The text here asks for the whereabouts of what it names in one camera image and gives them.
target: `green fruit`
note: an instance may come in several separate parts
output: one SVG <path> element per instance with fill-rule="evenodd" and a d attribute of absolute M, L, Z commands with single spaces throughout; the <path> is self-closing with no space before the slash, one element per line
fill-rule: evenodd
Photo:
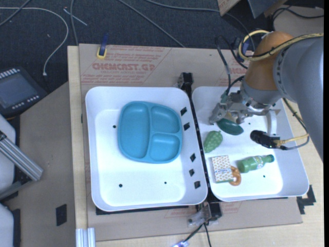
<path fill-rule="evenodd" d="M 220 131 L 210 131 L 204 141 L 204 152 L 209 153 L 217 148 L 223 141 L 223 136 Z"/>

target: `toy green bottle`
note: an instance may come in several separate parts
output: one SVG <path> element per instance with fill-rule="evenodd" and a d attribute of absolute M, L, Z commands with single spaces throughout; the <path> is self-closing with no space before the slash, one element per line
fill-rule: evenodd
<path fill-rule="evenodd" d="M 237 163 L 237 168 L 241 173 L 248 173 L 251 170 L 257 170 L 264 167 L 265 163 L 274 161 L 274 156 L 269 154 L 265 156 L 256 155 L 243 159 Z"/>

